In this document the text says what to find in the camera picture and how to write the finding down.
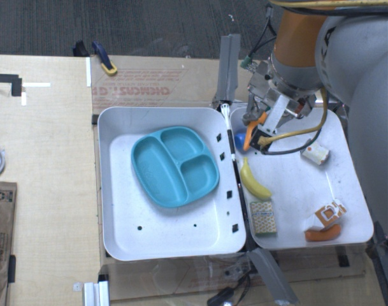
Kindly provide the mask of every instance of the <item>brown paper bag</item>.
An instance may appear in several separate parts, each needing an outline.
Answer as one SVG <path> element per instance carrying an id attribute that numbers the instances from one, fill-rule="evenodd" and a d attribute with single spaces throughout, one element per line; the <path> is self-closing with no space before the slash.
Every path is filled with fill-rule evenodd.
<path id="1" fill-rule="evenodd" d="M 5 306 L 17 184 L 0 182 L 0 306 Z"/>

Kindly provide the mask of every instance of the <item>dark gray floor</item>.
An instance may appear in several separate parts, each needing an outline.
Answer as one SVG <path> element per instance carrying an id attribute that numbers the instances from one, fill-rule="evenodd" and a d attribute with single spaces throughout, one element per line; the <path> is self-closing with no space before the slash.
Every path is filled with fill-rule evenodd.
<path id="1" fill-rule="evenodd" d="M 71 56 L 83 40 L 109 54 L 217 59 L 220 37 L 257 41 L 267 0 L 0 0 L 0 54 Z M 282 15 L 274 8 L 273 27 Z M 257 56 L 266 58 L 273 42 Z"/>

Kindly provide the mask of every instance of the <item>carrot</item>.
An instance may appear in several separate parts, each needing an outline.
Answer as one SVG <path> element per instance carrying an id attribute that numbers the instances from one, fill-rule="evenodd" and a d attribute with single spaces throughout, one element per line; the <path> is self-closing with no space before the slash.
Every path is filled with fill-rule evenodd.
<path id="1" fill-rule="evenodd" d="M 326 240 L 335 239 L 341 233 L 341 226 L 336 223 L 329 229 L 324 231 L 307 230 L 305 237 L 310 242 L 323 242 Z"/>

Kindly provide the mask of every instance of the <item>table surface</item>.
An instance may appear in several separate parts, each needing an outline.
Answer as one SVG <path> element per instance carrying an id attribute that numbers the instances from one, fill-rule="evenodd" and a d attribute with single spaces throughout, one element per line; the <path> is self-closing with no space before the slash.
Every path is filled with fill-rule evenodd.
<path id="1" fill-rule="evenodd" d="M 217 65 L 214 61 L 212 67 L 217 69 Z M 96 282 L 100 269 L 87 63 L 75 57 L 0 55 L 0 73 L 19 75 L 23 83 L 50 83 L 50 87 L 27 87 L 25 106 L 21 98 L 11 96 L 10 84 L 0 83 L 0 147 L 6 157 L 0 181 L 18 184 L 12 247 L 17 267 L 15 282 L 8 289 L 9 304 L 81 305 L 82 293 L 75 291 L 76 283 Z M 366 268 L 366 275 L 354 280 L 292 286 L 305 305 L 317 304 L 325 296 L 337 296 L 334 302 L 338 300 L 338 305 L 342 305 L 340 300 L 345 305 L 352 300 L 354 304 L 382 305 L 370 260 Z M 263 289 L 250 294 L 252 305 L 274 305 L 260 298 L 266 294 Z M 203 305 L 206 297 L 191 296 L 185 302 L 176 296 L 151 302 L 197 305 L 194 300 Z M 147 305 L 137 300 L 125 303 Z"/>

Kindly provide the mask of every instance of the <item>printed symbol on bag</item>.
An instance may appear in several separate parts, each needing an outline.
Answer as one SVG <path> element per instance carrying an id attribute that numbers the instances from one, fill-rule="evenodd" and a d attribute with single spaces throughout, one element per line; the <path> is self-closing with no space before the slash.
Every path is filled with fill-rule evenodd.
<path id="1" fill-rule="evenodd" d="M 8 201 L 12 203 L 13 192 L 12 191 L 0 191 L 0 201 Z"/>

